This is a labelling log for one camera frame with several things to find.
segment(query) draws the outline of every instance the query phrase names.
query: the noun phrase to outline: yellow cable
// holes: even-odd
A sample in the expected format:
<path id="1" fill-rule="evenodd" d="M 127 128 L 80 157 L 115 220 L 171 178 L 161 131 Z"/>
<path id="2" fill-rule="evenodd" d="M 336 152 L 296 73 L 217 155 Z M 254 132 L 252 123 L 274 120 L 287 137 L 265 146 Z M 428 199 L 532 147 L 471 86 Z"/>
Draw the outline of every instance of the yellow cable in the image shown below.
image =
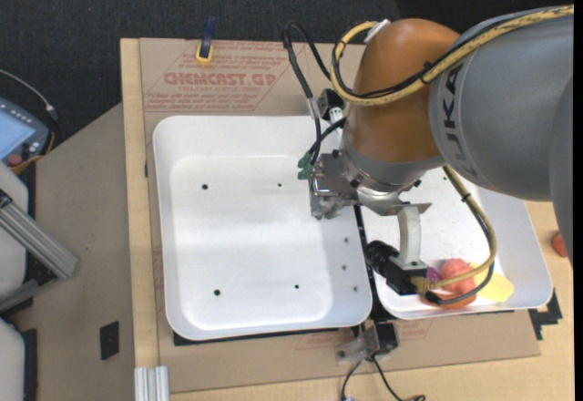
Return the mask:
<path id="1" fill-rule="evenodd" d="M 494 262 L 494 259 L 496 258 L 497 242 L 490 221 L 488 220 L 480 206 L 477 204 L 477 202 L 472 198 L 470 192 L 465 188 L 464 184 L 459 179 L 457 174 L 455 174 L 455 172 L 449 166 L 444 166 L 444 171 L 445 174 L 447 175 L 447 178 L 451 181 L 452 184 L 454 184 L 455 189 L 460 193 L 462 198 L 465 199 L 468 208 L 474 213 L 474 215 L 477 215 L 480 218 L 480 220 L 484 223 L 489 235 L 487 239 L 490 244 L 490 255 L 488 256 L 484 263 L 482 263 L 480 266 L 478 266 L 471 272 L 459 274 L 452 278 L 447 278 L 445 280 L 440 280 L 436 282 L 430 282 L 423 276 L 415 276 L 411 278 L 411 283 L 415 286 L 417 292 L 419 293 L 424 293 L 425 291 L 430 291 L 437 288 L 443 288 L 449 284 L 460 283 L 463 280 L 474 278 L 479 273 L 487 270 L 490 267 L 490 265 Z"/>
<path id="2" fill-rule="evenodd" d="M 479 34 L 468 41 L 465 45 L 460 46 L 456 51 L 452 52 L 450 55 L 446 56 L 443 61 L 438 63 L 436 66 L 429 68 L 421 77 L 419 77 L 415 82 L 410 84 L 409 86 L 396 91 L 390 95 L 384 95 L 380 97 L 373 97 L 373 98 L 365 98 L 358 95 L 354 95 L 348 93 L 343 89 L 338 81 L 338 76 L 336 75 L 336 71 L 334 70 L 334 66 L 332 66 L 332 70 L 330 72 L 330 80 L 336 92 L 350 103 L 354 103 L 355 105 L 359 106 L 378 106 L 378 105 L 385 105 L 388 103 L 393 103 L 394 101 L 407 97 L 411 95 L 415 91 L 420 90 L 429 82 L 435 80 L 443 71 L 448 69 L 449 67 L 453 66 L 461 59 L 466 57 L 468 54 L 479 48 L 480 46 L 492 41 L 494 38 L 498 36 L 502 36 L 506 33 L 512 32 L 513 30 L 517 30 L 518 28 L 523 28 L 525 26 L 531 26 L 534 24 L 538 24 L 540 22 L 544 22 L 546 20 L 552 20 L 555 18 L 565 17 L 568 15 L 574 15 L 575 6 L 574 5 L 564 5 L 561 7 L 554 7 L 550 9 L 546 9 L 544 11 L 537 11 L 530 14 L 522 15 L 520 17 L 516 17 L 513 19 L 506 20 L 504 23 L 499 24 L 497 26 L 492 27 L 491 29 L 485 31 L 482 34 Z M 346 45 L 350 43 L 350 41 L 357 36 L 358 34 L 362 33 L 363 31 L 369 30 L 373 26 L 375 26 L 375 22 L 364 22 L 351 28 L 339 41 L 338 46 L 336 47 L 336 53 L 334 56 L 335 62 L 339 63 L 340 58 Z"/>

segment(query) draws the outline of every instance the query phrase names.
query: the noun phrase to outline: cardboard sheet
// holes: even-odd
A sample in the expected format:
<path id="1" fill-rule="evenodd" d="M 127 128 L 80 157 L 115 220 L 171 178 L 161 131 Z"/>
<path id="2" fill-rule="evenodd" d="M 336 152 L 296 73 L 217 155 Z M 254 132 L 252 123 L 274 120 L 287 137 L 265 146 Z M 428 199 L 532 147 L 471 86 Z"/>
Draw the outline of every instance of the cardboard sheet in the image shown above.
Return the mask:
<path id="1" fill-rule="evenodd" d="M 204 344 L 175 345 L 163 293 L 159 204 L 151 135 L 176 114 L 298 115 L 308 109 L 280 43 L 214 41 L 211 63 L 194 58 L 197 40 L 140 39 L 148 185 L 158 311 L 160 363 L 169 367 L 172 392 L 345 375 L 335 347 L 353 338 L 350 329 L 275 335 Z M 325 61 L 332 45 L 318 45 Z M 349 46 L 343 76 L 352 82 L 363 46 Z M 296 47 L 315 95 L 330 84 L 309 48 Z M 400 346 L 381 361 L 386 370 L 463 364 L 539 355 L 527 311 L 396 321 Z M 370 366 L 360 371 L 372 371 Z"/>

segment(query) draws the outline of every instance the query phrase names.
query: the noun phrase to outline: yellow object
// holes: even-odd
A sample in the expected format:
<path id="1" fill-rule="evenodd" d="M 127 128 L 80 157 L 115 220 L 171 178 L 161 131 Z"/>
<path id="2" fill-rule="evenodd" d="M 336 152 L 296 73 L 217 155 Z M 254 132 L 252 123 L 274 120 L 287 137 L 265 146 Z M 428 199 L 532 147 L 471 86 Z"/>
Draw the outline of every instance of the yellow object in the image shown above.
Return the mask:
<path id="1" fill-rule="evenodd" d="M 472 268 L 477 268 L 477 263 L 470 263 Z M 486 278 L 487 272 L 481 272 L 476 275 L 476 281 L 481 283 Z M 495 303 L 502 303 L 507 301 L 508 298 L 514 293 L 514 284 L 510 282 L 505 276 L 494 272 L 492 278 L 490 279 L 490 283 L 477 295 L 480 297 L 484 297 L 485 299 L 489 299 L 494 301 Z"/>
<path id="2" fill-rule="evenodd" d="M 200 55 L 200 48 L 202 47 L 202 42 L 199 43 L 199 45 L 197 46 L 197 54 L 196 54 L 196 58 L 197 61 L 199 61 L 202 65 L 208 64 L 210 62 L 210 60 L 212 59 L 212 48 L 213 46 L 210 45 L 209 48 L 209 55 L 207 57 L 203 57 Z"/>

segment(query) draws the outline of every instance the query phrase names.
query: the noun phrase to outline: black connector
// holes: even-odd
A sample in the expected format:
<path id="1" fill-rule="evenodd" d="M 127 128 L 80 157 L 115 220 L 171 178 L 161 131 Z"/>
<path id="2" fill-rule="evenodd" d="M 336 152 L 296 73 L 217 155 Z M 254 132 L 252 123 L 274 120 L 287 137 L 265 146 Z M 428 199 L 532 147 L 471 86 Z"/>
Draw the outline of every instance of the black connector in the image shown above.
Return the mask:
<path id="1" fill-rule="evenodd" d="M 334 90 L 326 88 L 318 98 L 318 109 L 322 119 L 330 120 L 330 110 L 332 108 L 344 109 L 344 100 Z"/>
<path id="2" fill-rule="evenodd" d="M 386 279 L 387 285 L 399 295 L 417 294 L 411 283 L 414 276 L 425 277 L 427 268 L 413 268 L 405 270 L 391 260 L 397 257 L 399 251 L 382 241 L 369 242 L 364 248 L 366 264 Z"/>
<path id="3" fill-rule="evenodd" d="M 374 324 L 374 329 L 376 330 L 376 335 L 379 339 L 379 350 L 377 351 L 377 354 L 388 354 L 399 347 L 394 324 L 390 322 L 384 322 L 381 324 L 377 323 Z"/>

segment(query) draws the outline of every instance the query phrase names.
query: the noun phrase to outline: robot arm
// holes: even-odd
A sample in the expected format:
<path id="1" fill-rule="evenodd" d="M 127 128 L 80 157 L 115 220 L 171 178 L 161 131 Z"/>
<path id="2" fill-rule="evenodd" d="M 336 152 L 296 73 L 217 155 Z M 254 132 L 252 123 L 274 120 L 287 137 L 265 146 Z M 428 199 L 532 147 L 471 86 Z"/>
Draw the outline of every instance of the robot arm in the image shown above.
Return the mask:
<path id="1" fill-rule="evenodd" d="M 371 28 L 350 89 L 343 47 Z M 362 204 L 408 217 L 403 235 L 412 207 L 426 207 L 405 213 L 399 194 L 448 164 L 486 189 L 553 201 L 572 262 L 573 36 L 572 6 L 505 15 L 461 36 L 420 19 L 347 32 L 331 81 L 350 105 L 339 150 L 310 173 L 312 214 Z"/>

